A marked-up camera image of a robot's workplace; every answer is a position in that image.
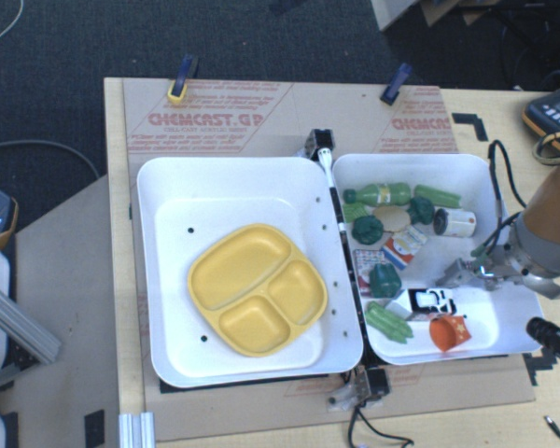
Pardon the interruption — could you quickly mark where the beige round biscuit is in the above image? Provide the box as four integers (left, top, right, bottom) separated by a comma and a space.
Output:
371, 205, 413, 233

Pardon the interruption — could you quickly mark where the orange cup with stars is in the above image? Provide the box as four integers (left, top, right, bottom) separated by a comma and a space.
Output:
428, 314, 473, 354

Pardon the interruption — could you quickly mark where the black and white carton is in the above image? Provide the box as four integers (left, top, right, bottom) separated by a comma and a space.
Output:
384, 287, 459, 322

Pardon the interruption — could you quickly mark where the white plastic tray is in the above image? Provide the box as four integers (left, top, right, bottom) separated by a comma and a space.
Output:
330, 152, 545, 366
136, 156, 365, 388

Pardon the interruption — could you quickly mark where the light green lettuce leaf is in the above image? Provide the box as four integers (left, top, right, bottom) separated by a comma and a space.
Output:
341, 202, 371, 224

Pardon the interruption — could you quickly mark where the dark green broccoli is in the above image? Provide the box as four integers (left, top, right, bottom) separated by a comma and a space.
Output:
406, 196, 436, 226
351, 215, 385, 246

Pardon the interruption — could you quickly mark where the thin black and white rod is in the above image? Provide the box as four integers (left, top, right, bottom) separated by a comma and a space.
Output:
317, 147, 371, 369

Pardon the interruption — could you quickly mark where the brown cardboard board red print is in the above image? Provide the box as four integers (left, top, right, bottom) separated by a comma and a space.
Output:
121, 77, 538, 441

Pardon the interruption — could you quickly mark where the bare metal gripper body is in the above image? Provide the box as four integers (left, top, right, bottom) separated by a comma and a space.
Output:
466, 245, 560, 299

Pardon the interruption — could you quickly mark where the black cylinder on white bracket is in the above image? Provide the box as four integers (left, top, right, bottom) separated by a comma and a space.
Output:
525, 273, 560, 364

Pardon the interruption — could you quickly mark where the green cucumber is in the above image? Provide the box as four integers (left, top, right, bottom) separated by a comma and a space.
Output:
413, 184, 463, 210

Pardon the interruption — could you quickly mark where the green plastic bottle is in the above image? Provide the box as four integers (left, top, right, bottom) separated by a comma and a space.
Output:
343, 182, 413, 207

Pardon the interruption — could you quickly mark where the orange and white carton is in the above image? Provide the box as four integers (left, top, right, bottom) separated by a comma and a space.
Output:
381, 225, 429, 271

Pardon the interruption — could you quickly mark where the white can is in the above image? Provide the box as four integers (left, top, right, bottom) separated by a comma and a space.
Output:
432, 207, 478, 239

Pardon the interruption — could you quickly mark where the green asparagus bundle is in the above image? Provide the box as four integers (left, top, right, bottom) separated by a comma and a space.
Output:
364, 301, 414, 344

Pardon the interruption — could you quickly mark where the yellow divided plate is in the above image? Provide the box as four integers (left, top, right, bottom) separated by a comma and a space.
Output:
187, 223, 329, 358

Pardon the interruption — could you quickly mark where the green bell pepper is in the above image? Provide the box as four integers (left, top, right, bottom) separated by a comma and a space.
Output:
368, 262, 403, 300

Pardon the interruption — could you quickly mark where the red and white packet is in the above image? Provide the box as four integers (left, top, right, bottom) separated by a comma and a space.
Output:
352, 248, 394, 298

